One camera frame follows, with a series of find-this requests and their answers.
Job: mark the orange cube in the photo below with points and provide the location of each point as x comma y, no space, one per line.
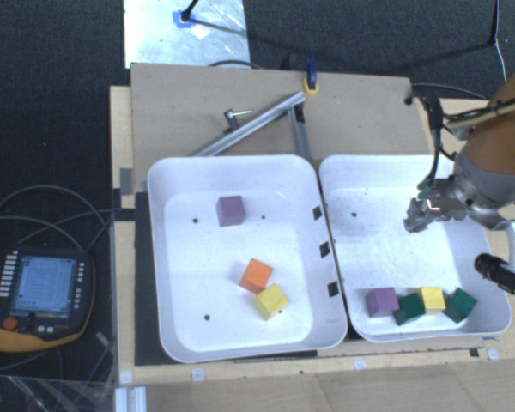
256,275

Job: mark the black cylinder on white bracket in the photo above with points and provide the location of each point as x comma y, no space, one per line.
500,273

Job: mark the yellow cube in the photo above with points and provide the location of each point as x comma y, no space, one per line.
432,299
270,301

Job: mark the dark green cube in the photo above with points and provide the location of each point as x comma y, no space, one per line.
460,305
410,308

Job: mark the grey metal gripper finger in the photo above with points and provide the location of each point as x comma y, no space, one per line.
430,220
413,221

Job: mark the purple cube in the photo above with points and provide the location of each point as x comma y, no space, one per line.
230,210
381,302

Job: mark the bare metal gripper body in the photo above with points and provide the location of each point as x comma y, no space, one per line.
459,206

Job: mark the white plastic tray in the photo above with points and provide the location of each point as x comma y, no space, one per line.
223,251
395,256

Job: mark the brown cardboard board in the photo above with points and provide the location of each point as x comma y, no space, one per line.
360,118

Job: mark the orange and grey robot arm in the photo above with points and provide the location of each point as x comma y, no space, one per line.
498,153

